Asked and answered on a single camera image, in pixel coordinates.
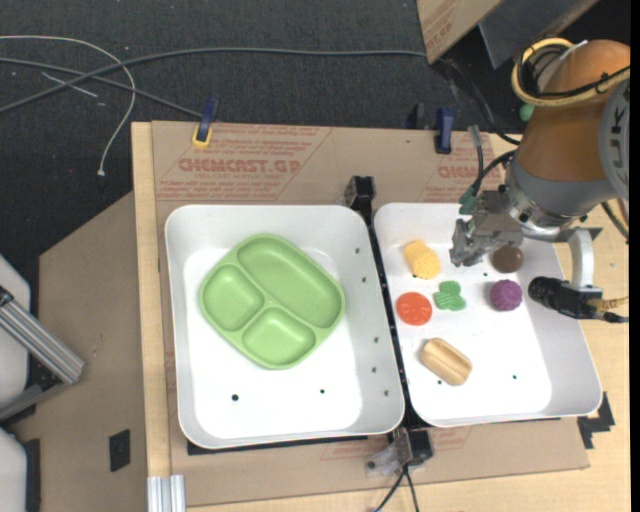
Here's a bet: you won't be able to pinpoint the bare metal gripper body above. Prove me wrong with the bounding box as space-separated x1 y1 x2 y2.
470 188 603 247

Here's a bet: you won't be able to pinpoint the brown round toy biscuit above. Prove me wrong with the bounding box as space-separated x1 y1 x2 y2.
490 244 525 275

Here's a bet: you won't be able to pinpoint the yellow toy corn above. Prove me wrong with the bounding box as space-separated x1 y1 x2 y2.
403 239 443 280

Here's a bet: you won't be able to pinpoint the green toy broccoli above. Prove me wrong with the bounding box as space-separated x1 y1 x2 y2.
432 280 468 313

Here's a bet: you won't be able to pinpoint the purple toy grapes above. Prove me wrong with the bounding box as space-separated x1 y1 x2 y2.
488 278 524 313

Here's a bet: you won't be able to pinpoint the orange round toy slice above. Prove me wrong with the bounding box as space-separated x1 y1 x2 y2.
395 291 434 328

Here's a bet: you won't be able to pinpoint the thin black rod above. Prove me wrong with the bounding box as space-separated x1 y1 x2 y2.
366 215 416 432

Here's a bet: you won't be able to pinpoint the white plastic tray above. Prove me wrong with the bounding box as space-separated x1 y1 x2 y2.
372 201 604 428
163 203 407 450

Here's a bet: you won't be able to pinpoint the tan toy bread roll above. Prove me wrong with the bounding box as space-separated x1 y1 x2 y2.
419 337 474 387

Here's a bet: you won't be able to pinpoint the green divided plate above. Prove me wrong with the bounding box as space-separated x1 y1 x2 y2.
198 232 347 372

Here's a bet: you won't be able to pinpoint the brown cardboard board red print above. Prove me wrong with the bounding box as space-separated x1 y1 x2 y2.
149 119 592 494

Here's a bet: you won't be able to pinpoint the black cylinder on white bracket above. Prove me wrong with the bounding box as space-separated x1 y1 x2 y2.
527 227 605 320

